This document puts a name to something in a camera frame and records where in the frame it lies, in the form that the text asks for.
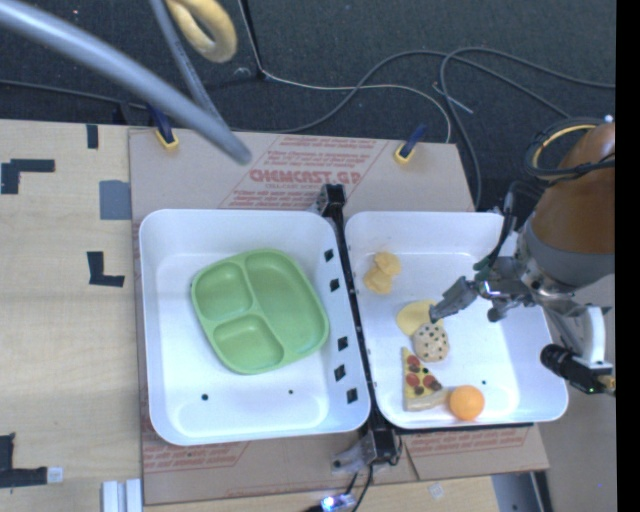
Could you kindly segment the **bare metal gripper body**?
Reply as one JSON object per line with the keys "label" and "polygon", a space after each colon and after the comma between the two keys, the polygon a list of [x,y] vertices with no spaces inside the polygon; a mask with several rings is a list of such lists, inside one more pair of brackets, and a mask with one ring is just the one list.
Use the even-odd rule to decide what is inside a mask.
{"label": "bare metal gripper body", "polygon": [[574,311],[575,288],[545,273],[533,259],[498,257],[485,280],[485,297],[527,295],[550,311]]}

